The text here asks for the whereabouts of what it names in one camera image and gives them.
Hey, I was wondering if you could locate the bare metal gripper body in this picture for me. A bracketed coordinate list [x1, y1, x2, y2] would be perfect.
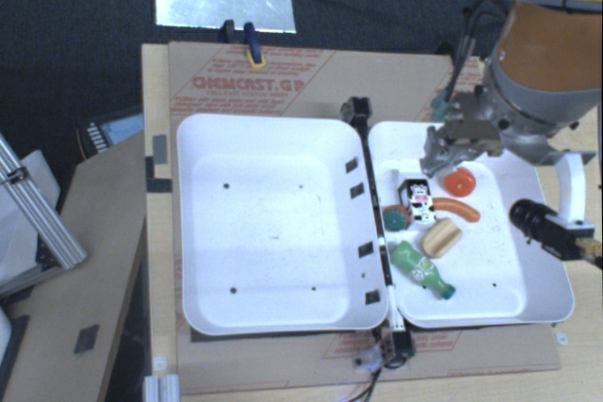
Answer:
[442, 85, 564, 167]

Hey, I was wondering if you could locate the red tomato slice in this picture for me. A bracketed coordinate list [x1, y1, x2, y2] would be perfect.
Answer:
[442, 166, 478, 199]

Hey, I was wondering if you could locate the white cow print carton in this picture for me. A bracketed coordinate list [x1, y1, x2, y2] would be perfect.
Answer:
[397, 176, 439, 227]

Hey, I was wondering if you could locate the orange sausage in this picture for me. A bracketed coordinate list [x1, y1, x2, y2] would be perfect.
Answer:
[432, 197, 482, 224]

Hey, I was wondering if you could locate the green and orange round toy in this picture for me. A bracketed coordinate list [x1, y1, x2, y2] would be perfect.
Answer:
[381, 202, 409, 233]

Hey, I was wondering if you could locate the thin black and white rod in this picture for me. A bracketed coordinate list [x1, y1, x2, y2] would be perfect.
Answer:
[356, 117, 405, 331]

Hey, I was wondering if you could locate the tan bread bun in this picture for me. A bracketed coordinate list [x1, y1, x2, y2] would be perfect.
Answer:
[419, 217, 464, 260]

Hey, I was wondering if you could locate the green plastic bottle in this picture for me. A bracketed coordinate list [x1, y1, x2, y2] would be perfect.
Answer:
[389, 240, 458, 301]

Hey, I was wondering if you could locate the white plastic tray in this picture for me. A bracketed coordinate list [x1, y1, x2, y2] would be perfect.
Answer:
[367, 121, 577, 330]
[175, 112, 391, 338]

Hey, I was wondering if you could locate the brown cardboard board red print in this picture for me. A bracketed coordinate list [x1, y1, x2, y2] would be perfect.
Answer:
[167, 40, 564, 396]

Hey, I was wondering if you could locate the black cylinder on white bracket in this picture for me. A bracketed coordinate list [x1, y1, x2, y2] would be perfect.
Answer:
[508, 152, 597, 261]

